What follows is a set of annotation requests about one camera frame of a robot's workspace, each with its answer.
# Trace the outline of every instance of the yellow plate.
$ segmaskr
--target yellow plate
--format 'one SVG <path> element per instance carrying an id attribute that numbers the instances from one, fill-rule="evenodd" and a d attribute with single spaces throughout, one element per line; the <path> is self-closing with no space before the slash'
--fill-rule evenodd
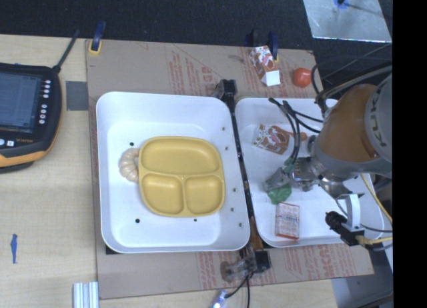
<path id="1" fill-rule="evenodd" d="M 224 170 L 218 150 L 194 137 L 154 137 L 139 150 L 139 188 L 154 213 L 200 217 L 224 204 Z"/>

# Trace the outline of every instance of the small box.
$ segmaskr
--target small box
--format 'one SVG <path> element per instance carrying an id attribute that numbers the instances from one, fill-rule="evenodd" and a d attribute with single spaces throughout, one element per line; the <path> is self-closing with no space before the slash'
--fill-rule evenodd
<path id="1" fill-rule="evenodd" d="M 289 203 L 276 205 L 276 236 L 300 238 L 300 206 Z"/>
<path id="2" fill-rule="evenodd" d="M 279 68 L 268 46 L 254 47 L 250 59 L 262 83 L 268 87 L 280 84 Z"/>

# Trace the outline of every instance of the green object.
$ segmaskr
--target green object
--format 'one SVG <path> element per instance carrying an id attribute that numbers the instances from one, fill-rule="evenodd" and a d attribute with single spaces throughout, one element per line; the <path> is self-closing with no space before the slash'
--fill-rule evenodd
<path id="1" fill-rule="evenodd" d="M 286 201 L 286 199 L 291 195 L 292 188 L 290 184 L 286 184 L 282 187 L 272 189 L 267 192 L 268 197 L 272 200 L 272 204 L 277 205 Z"/>

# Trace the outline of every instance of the red and white box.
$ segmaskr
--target red and white box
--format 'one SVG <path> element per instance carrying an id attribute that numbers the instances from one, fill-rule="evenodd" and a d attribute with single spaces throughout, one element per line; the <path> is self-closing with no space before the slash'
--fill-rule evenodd
<path id="1" fill-rule="evenodd" d="M 289 203 L 276 205 L 276 236 L 300 238 L 300 206 Z"/>

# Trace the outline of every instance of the tray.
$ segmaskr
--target tray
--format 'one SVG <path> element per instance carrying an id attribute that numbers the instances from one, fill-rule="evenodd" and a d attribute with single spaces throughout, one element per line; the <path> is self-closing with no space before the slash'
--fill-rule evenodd
<path id="1" fill-rule="evenodd" d="M 250 236 L 248 212 L 230 110 L 213 97 L 110 92 L 96 105 L 101 232 L 119 253 L 234 251 Z M 211 143 L 224 169 L 224 203 L 202 217 L 151 211 L 139 185 L 119 174 L 122 153 L 154 137 L 192 137 Z"/>
<path id="2" fill-rule="evenodd" d="M 319 107 L 313 99 L 286 99 L 292 108 L 300 113 L 321 119 Z M 286 116 L 278 107 L 270 103 L 267 98 L 245 98 L 236 105 L 236 121 L 242 146 L 242 153 L 248 175 L 248 183 L 252 195 L 254 215 L 260 237 L 272 247 L 292 247 L 299 245 L 319 245 L 330 243 L 342 243 L 340 236 L 329 229 L 325 222 L 325 213 L 337 211 L 340 213 L 334 199 L 332 199 L 321 187 L 314 187 L 311 191 L 303 192 L 292 189 L 292 194 L 286 200 L 287 203 L 300 206 L 300 238 L 292 240 L 275 236 L 276 206 L 270 201 L 263 190 L 262 183 L 270 177 L 278 167 L 283 167 L 284 161 L 290 156 L 294 146 L 294 140 L 289 141 L 288 149 L 282 154 L 272 153 L 253 145 L 254 132 L 260 124 L 266 126 L 276 125 L 286 131 L 292 131 Z M 320 130 L 321 123 L 303 119 L 305 123 Z M 307 136 L 313 133 L 304 127 L 301 132 Z M 308 156 L 306 142 L 302 142 L 299 156 Z M 369 194 L 363 180 L 359 177 L 346 181 L 344 185 L 354 193 L 365 193 L 360 198 L 361 222 L 364 225 L 384 228 L 384 218 L 380 208 Z M 377 238 L 381 234 L 366 230 L 367 238 Z"/>
<path id="3" fill-rule="evenodd" d="M 224 203 L 221 156 L 206 140 L 153 137 L 139 150 L 138 170 L 142 200 L 158 215 L 201 217 Z"/>

